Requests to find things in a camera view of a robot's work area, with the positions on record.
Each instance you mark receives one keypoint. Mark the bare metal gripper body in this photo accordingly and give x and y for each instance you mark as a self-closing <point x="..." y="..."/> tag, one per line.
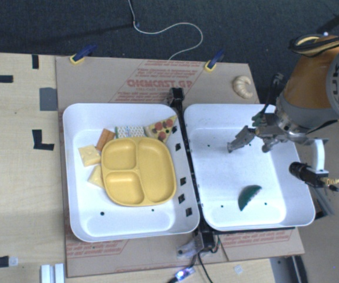
<point x="276" y="128"/>

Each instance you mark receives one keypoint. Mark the yellow cheese wedge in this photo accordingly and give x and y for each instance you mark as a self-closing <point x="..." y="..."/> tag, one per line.
<point x="97" y="177"/>

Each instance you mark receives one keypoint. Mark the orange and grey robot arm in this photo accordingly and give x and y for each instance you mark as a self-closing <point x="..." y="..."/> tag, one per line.
<point x="309" y="84"/>

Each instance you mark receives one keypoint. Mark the pizza slice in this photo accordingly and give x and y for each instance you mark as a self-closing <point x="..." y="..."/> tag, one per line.
<point x="161" y="128"/>

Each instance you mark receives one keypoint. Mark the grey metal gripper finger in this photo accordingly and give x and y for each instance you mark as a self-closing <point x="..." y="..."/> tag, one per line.
<point x="268" y="145"/>
<point x="240" y="140"/>

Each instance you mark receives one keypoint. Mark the beige croissant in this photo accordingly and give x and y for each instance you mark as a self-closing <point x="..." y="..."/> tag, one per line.
<point x="242" y="86"/>

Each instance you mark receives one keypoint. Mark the orange wafer biscuit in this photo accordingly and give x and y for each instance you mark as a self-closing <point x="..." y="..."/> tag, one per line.
<point x="105" y="139"/>

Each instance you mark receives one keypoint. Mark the white patterned packet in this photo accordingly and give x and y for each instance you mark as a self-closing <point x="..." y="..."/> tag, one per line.
<point x="129" y="131"/>

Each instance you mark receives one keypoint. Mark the white plastic tray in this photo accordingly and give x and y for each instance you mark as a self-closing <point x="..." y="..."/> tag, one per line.
<point x="231" y="169"/>
<point x="128" y="220"/>

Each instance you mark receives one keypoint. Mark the brown cardboard board red print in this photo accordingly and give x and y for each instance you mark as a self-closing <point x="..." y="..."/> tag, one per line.
<point x="98" y="78"/>

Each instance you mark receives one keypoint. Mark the black cylinder on white bracket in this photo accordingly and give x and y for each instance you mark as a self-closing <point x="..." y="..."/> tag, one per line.
<point x="310" y="167"/>

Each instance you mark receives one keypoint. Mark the yellow divided plate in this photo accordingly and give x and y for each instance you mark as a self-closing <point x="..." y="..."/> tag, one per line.
<point x="138" y="171"/>

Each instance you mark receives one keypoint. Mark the yellow square cheese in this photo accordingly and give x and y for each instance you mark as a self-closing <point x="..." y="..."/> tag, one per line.
<point x="89" y="155"/>

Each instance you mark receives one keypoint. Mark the thin black rod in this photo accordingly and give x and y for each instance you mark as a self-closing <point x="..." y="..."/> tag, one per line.
<point x="190" y="161"/>

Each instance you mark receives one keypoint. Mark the green watermelon slice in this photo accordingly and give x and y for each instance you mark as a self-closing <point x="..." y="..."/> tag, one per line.
<point x="247" y="197"/>

